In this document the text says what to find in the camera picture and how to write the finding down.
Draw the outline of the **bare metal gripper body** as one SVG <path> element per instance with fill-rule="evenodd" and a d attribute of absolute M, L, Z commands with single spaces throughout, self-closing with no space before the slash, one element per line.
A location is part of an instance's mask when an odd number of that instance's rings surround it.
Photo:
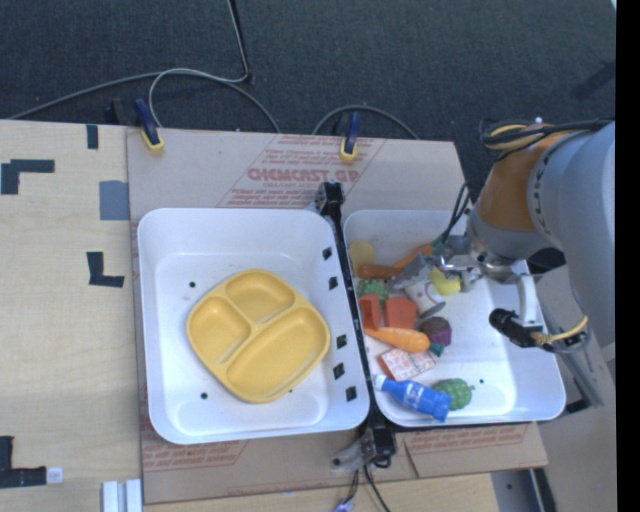
<path fill-rule="evenodd" d="M 471 235 L 442 235 L 435 242 L 435 265 L 445 274 L 477 274 L 500 284 L 515 284 L 519 280 L 519 273 L 513 269 L 515 262 L 494 254 L 481 239 Z"/>

